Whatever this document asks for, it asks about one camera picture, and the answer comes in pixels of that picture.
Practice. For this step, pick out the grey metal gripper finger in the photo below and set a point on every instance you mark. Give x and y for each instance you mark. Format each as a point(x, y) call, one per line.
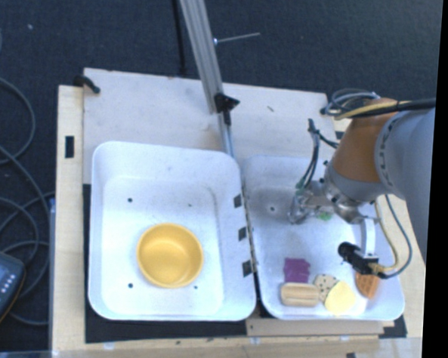
point(307, 214)
point(294, 213)

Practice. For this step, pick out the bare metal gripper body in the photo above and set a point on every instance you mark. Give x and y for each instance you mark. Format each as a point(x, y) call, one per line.
point(345, 208)

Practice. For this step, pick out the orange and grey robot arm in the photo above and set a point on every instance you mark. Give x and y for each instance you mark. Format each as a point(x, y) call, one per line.
point(399, 155)

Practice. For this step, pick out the green toy food piece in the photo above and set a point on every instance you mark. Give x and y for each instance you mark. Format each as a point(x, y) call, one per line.
point(324, 217)

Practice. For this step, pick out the white plastic tray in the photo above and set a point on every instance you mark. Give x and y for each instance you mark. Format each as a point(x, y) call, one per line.
point(163, 178)
point(303, 240)

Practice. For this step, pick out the purple toy food piece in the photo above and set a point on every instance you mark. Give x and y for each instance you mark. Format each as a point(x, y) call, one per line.
point(296, 269)

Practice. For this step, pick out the beige dotted biscuit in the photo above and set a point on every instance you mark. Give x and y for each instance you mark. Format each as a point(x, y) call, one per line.
point(322, 284)

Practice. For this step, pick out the tan toy bread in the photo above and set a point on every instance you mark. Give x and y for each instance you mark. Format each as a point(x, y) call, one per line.
point(299, 294)

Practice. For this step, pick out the orange toy waffle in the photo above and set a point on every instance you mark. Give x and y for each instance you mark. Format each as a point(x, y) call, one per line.
point(367, 287)

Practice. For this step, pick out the yellow round slice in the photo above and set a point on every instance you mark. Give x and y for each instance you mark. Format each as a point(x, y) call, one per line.
point(339, 299)

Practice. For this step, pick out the yellow bowl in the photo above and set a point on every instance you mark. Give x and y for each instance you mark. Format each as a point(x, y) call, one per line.
point(170, 256)

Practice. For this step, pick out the pale flat board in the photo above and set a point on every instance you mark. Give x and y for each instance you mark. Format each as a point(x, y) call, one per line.
point(145, 109)

